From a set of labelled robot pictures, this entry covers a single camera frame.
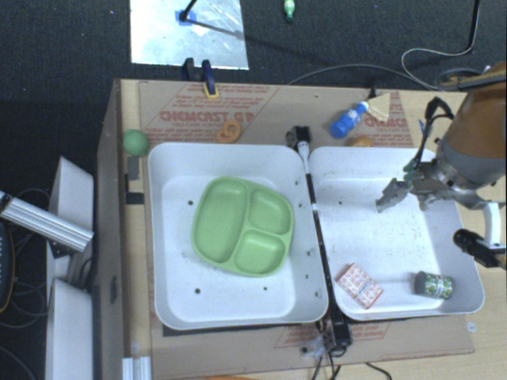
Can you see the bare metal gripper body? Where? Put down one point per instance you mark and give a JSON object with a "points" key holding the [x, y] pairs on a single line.
{"points": [[439, 180]]}

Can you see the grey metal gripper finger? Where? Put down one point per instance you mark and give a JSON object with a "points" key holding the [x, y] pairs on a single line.
{"points": [[392, 194], [428, 202]]}

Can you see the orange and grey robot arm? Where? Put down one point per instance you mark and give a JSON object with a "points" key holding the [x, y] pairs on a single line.
{"points": [[473, 129]]}

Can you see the white plastic tray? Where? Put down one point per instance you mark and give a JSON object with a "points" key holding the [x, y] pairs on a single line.
{"points": [[178, 251], [380, 244]]}

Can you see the thin black and white rod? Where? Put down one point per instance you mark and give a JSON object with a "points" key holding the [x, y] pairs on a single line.
{"points": [[317, 212]]}

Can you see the green can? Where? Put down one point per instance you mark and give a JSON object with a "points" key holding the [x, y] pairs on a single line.
{"points": [[433, 285]]}

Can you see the blue bottle with white cap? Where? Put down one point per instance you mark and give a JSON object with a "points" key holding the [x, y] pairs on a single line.
{"points": [[345, 124]]}

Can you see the tan sandwich wedge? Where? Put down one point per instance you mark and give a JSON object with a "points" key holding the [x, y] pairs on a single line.
{"points": [[380, 107]]}

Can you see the orange and white carton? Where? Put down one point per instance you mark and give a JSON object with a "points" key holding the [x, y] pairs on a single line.
{"points": [[359, 286]]}

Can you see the green divided plate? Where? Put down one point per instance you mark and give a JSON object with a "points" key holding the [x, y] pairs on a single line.
{"points": [[241, 226]]}

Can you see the brown cardboard board red print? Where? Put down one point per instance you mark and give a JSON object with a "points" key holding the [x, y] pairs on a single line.
{"points": [[253, 101]]}

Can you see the orange pretzel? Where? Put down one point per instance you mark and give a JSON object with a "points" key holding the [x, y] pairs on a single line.
{"points": [[226, 134]]}

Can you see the green bottle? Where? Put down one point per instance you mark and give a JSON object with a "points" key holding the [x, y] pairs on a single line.
{"points": [[289, 6]]}

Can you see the green ball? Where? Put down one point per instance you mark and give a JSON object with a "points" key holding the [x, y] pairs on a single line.
{"points": [[135, 142]]}

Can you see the black cylinder on white bracket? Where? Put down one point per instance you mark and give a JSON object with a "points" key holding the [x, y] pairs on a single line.
{"points": [[477, 245]]}

